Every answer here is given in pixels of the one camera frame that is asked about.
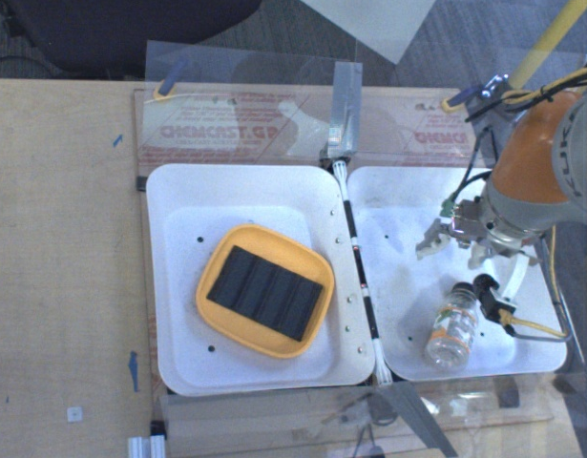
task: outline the black object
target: black object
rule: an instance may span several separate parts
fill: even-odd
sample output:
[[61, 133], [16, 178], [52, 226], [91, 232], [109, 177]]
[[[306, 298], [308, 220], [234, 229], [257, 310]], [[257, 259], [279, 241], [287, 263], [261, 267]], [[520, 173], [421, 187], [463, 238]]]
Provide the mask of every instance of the black object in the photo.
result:
[[[480, 309], [482, 310], [482, 314], [484, 317], [493, 323], [501, 323], [501, 316], [499, 315], [499, 310], [505, 309], [511, 314], [515, 312], [515, 305], [510, 303], [506, 303], [503, 301], [498, 301], [493, 294], [492, 288], [498, 289], [499, 284], [498, 282], [487, 274], [478, 275], [473, 280], [473, 293], [475, 297], [480, 301]], [[510, 330], [513, 328], [509, 325], [505, 327], [505, 330], [510, 333]]]
[[234, 246], [207, 299], [301, 341], [323, 286]]
[[262, 0], [0, 0], [22, 31], [70, 72], [144, 68], [147, 41], [196, 44], [240, 23]]

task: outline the white tray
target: white tray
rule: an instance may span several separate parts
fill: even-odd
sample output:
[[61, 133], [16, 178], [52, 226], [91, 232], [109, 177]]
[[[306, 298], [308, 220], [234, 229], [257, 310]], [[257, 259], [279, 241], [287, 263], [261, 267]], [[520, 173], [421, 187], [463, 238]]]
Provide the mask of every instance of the white tray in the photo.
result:
[[[147, 201], [157, 360], [168, 387], [199, 396], [354, 385], [371, 374], [374, 353], [346, 214], [330, 174], [307, 166], [171, 164], [149, 176]], [[246, 222], [314, 249], [333, 268], [336, 287], [325, 320], [297, 358], [278, 360], [242, 346], [209, 327], [196, 309], [196, 286], [213, 249]]]
[[[437, 308], [452, 286], [458, 281], [472, 282], [480, 273], [507, 280], [513, 269], [509, 260], [497, 257], [472, 271], [467, 267], [470, 251], [459, 248], [454, 240], [437, 254], [417, 260], [416, 243], [439, 217], [442, 200], [463, 174], [461, 168], [366, 167], [348, 179], [387, 364], [411, 381], [556, 370], [566, 358], [565, 344], [516, 340], [483, 317], [464, 370], [444, 374], [423, 359]], [[459, 200], [479, 195], [482, 186], [482, 181], [475, 182]], [[529, 267], [514, 301], [520, 319], [559, 328], [539, 265]]]

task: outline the bottle label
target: bottle label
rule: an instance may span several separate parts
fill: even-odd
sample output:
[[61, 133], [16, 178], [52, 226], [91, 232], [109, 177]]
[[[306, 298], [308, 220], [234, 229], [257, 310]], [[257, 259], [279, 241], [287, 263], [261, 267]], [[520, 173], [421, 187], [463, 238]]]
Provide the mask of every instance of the bottle label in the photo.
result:
[[444, 307], [437, 314], [429, 341], [437, 338], [449, 339], [461, 344], [470, 353], [476, 323], [471, 312], [458, 307]]

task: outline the yellow pole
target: yellow pole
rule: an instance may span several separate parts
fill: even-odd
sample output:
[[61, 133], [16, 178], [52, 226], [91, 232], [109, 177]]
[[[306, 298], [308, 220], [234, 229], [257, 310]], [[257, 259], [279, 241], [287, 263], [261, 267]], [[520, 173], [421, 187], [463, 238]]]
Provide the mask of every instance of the yellow pole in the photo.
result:
[[533, 76], [541, 63], [562, 40], [578, 18], [586, 11], [587, 0], [569, 0], [554, 19], [550, 27], [543, 32], [539, 40], [510, 75], [510, 85], [521, 89]]

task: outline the blue mark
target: blue mark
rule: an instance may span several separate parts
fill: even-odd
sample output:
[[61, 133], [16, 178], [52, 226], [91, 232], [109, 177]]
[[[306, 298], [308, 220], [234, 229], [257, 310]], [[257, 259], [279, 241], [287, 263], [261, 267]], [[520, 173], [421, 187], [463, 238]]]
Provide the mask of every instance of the blue mark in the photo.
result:
[[136, 360], [137, 353], [130, 351], [130, 362], [128, 362], [128, 368], [132, 374], [132, 382], [134, 382], [134, 392], [138, 392], [138, 361]]

